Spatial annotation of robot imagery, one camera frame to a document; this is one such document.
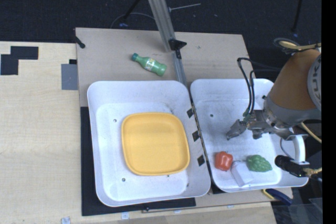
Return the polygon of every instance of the table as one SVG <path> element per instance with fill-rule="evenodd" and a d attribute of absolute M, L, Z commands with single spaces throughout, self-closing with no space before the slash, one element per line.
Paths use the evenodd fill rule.
<path fill-rule="evenodd" d="M 122 218 L 129 219 L 123 223 L 276 223 L 270 200 L 261 191 L 210 191 L 197 197 L 192 208 L 83 217 L 80 107 L 86 105 L 86 88 L 98 79 L 158 79 L 140 66 L 128 69 L 135 62 L 125 57 L 137 52 L 164 62 L 170 56 L 160 47 L 157 31 L 77 28 L 76 35 L 85 49 L 77 44 L 0 42 L 2 55 L 10 54 L 11 46 L 38 47 L 38 60 L 19 60 L 18 75 L 0 76 L 0 223 L 119 223 Z M 242 36 L 176 33 L 176 38 L 188 43 L 181 53 L 189 84 L 200 77 L 242 78 L 236 67 L 237 56 L 248 57 Z M 100 49 L 109 44 L 108 51 Z M 96 61 L 102 54 L 105 58 Z M 61 65 L 75 59 L 79 89 L 63 90 Z M 161 79 L 175 79 L 172 67 L 165 75 Z M 281 191 L 292 197 L 291 188 Z"/>

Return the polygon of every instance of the bottle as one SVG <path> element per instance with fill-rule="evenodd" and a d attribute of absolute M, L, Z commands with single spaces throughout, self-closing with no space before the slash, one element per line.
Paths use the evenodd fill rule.
<path fill-rule="evenodd" d="M 141 57 L 138 54 L 133 54 L 132 61 L 138 62 L 144 69 L 163 76 L 167 66 L 163 63 L 159 63 L 150 57 Z"/>

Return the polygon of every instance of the yellow plate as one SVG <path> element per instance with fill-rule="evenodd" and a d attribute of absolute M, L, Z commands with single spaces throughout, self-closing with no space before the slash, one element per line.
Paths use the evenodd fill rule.
<path fill-rule="evenodd" d="M 169 175 L 189 165 L 184 127 L 173 114 L 131 114 L 122 122 L 121 135 L 126 164 L 135 174 Z"/>

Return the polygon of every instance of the black bracket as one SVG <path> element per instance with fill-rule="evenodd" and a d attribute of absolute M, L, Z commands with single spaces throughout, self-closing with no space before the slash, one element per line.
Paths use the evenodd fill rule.
<path fill-rule="evenodd" d="M 173 38 L 168 40 L 168 43 L 169 43 L 170 49 L 175 50 L 176 57 L 178 59 L 182 59 L 180 49 L 182 49 L 185 45 L 187 45 L 187 43 L 183 42 L 183 41 L 173 39 Z"/>

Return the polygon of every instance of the yellow cable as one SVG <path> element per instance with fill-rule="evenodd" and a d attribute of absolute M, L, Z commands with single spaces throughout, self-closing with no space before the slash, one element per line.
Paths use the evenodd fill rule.
<path fill-rule="evenodd" d="M 308 133 L 310 134 L 313 138 L 315 138 L 318 142 L 322 144 L 322 139 L 318 138 L 309 128 L 303 123 L 300 123 L 300 126 Z"/>

